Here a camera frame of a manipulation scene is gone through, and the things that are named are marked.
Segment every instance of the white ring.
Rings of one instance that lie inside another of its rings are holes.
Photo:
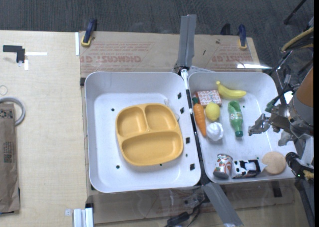
[[[13,102],[13,103],[16,103],[18,106],[21,107],[22,114],[21,114],[20,118],[15,121],[15,125],[18,126],[24,120],[24,117],[25,117],[25,107],[24,107],[24,105],[22,104],[22,102],[20,100],[18,100],[15,97],[3,97],[3,98],[0,98],[0,103],[4,103],[4,102]]]
[[[8,90],[8,87],[5,86],[5,85],[0,85],[0,90],[1,90],[2,87],[3,87],[3,88],[6,88],[6,92],[5,92],[5,93],[1,93],[1,91],[0,91],[0,95],[1,95],[1,96],[6,96],[7,93],[8,93],[8,91],[9,91],[9,90]]]

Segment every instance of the round bun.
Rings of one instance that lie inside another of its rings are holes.
[[[262,163],[267,165],[265,170],[271,175],[280,174],[286,167],[285,156],[278,152],[268,152],[264,155]]]

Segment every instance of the banana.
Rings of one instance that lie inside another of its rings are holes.
[[[216,84],[219,94],[226,99],[239,99],[247,94],[244,90],[228,89],[224,85],[222,85],[220,81],[216,81]]]

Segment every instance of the orange carrot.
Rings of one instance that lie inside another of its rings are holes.
[[[204,107],[198,103],[198,99],[196,97],[193,98],[193,101],[193,110],[196,124],[198,125],[202,135],[206,137],[206,117]]]

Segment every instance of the orange divided tray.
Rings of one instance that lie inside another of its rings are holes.
[[[183,137],[173,111],[150,103],[122,109],[116,117],[116,135],[123,157],[136,166],[176,159],[183,151]]]

